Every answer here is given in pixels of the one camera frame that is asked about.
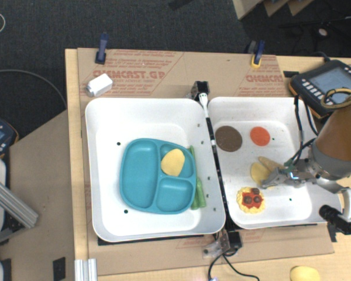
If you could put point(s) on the black cylinder on white bracket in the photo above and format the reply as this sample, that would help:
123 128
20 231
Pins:
336 215

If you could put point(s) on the green bean pod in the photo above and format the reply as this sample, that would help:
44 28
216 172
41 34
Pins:
199 195

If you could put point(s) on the thin black and white rod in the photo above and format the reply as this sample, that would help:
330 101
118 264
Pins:
213 140

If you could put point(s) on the tan cone wafer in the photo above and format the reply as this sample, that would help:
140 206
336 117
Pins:
269 162

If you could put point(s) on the white plastic tray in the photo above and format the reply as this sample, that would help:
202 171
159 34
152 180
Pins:
111 192
283 206

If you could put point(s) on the orange round carrot slice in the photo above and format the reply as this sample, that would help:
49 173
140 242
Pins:
260 136

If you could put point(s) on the blue divided plate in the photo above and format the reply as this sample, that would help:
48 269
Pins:
140 174

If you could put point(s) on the small white bottle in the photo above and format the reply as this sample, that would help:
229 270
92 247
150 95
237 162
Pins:
100 84

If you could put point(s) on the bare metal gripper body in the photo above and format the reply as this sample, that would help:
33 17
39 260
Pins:
304 174

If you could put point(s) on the brown cardboard board red print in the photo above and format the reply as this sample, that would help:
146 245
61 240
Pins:
169 69

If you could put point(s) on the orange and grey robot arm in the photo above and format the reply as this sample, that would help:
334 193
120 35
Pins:
336 133

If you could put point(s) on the yellow rounded toy food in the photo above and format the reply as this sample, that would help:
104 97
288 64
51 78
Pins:
304 274

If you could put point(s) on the brown round biscuit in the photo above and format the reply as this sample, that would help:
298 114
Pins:
228 138

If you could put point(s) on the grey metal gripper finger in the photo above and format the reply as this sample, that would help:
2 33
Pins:
276 171
273 182

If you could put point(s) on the yellow oval potato chip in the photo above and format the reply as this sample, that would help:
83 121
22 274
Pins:
258 173
172 162

